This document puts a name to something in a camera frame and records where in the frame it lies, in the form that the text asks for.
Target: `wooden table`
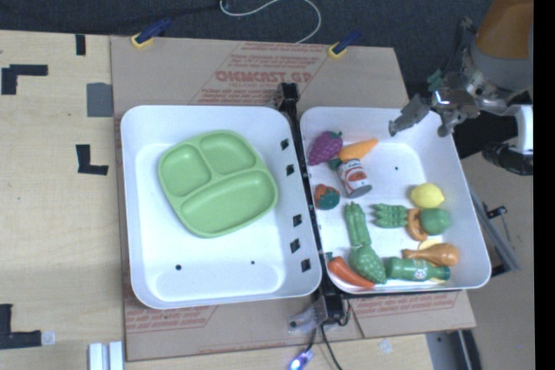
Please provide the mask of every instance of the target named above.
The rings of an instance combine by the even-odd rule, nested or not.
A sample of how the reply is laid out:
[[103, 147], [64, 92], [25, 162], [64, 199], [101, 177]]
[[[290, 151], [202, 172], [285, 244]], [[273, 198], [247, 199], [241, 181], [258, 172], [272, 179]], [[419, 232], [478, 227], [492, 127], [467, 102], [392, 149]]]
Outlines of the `wooden table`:
[[[52, 331], [55, 345], [0, 350], [2, 369], [87, 368], [93, 342], [124, 341], [114, 120], [88, 117], [86, 86], [111, 83], [107, 36], [0, 32], [0, 65], [48, 64], [48, 76], [19, 75], [0, 96], [0, 303], [15, 332]], [[75, 147], [107, 175], [80, 174]], [[430, 370], [424, 334], [332, 344], [343, 368]], [[128, 362], [125, 368], [286, 368], [301, 347]], [[309, 368], [335, 368], [315, 345]]]

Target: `yellow and blue clamp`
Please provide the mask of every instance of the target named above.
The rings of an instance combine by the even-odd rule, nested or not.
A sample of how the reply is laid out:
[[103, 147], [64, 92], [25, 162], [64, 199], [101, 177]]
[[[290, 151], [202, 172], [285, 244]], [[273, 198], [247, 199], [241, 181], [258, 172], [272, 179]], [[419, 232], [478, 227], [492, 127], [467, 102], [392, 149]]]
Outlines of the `yellow and blue clamp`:
[[362, 34], [358, 31], [353, 31], [340, 42], [336, 42], [331, 45], [327, 50], [328, 56], [331, 59], [339, 59], [342, 55], [345, 54], [345, 52], [347, 51], [347, 47], [360, 39], [361, 36]]
[[172, 24], [172, 19], [166, 17], [153, 23], [144, 31], [131, 37], [131, 43], [137, 49], [143, 49], [153, 42], [153, 38], [166, 31]]

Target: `green bottle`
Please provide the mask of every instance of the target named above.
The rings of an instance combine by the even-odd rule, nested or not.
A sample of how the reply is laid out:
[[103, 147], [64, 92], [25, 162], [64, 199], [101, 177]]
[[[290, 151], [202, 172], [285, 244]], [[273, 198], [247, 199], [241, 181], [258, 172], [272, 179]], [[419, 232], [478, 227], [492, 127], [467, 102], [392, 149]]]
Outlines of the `green bottle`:
[[426, 281], [432, 277], [446, 281], [451, 276], [449, 267], [435, 267], [423, 259], [388, 257], [385, 262], [388, 278], [405, 281]]

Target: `yellow lemon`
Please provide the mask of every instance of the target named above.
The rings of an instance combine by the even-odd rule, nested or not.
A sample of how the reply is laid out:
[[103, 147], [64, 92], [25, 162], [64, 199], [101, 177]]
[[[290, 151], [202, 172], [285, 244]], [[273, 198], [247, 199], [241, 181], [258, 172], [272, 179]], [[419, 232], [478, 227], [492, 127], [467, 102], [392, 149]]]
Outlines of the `yellow lemon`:
[[410, 198], [420, 208], [435, 208], [445, 200], [440, 187], [429, 182], [416, 186], [410, 192]]

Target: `white cable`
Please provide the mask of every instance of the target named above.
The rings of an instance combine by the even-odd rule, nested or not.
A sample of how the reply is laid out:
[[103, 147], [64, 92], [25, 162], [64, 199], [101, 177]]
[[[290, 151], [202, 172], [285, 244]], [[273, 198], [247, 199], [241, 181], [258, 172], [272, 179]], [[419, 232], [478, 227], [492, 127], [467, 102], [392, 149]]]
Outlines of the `white cable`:
[[[270, 2], [265, 3], [264, 5], [256, 8], [255, 10], [246, 11], [244, 13], [232, 13], [232, 12], [225, 9], [224, 0], [219, 0], [219, 9], [224, 14], [226, 14], [228, 16], [231, 16], [231, 17], [244, 17], [244, 16], [250, 16], [252, 14], [256, 14], [259, 11], [263, 10], [264, 8], [267, 8], [270, 5], [272, 5], [274, 3], [277, 3], [277, 2], [281, 2], [281, 1], [282, 0], [271, 0]], [[310, 5], [314, 9], [314, 11], [316, 12], [316, 14], [318, 16], [318, 24], [310, 34], [308, 34], [306, 37], [304, 37], [303, 39], [301, 39], [297, 43], [303, 43], [303, 42], [309, 40], [311, 37], [313, 37], [320, 30], [320, 26], [322, 25], [322, 15], [320, 14], [320, 10], [318, 9], [318, 7], [313, 2], [311, 2], [310, 0], [300, 0], [300, 1], [306, 2], [308, 5]]]

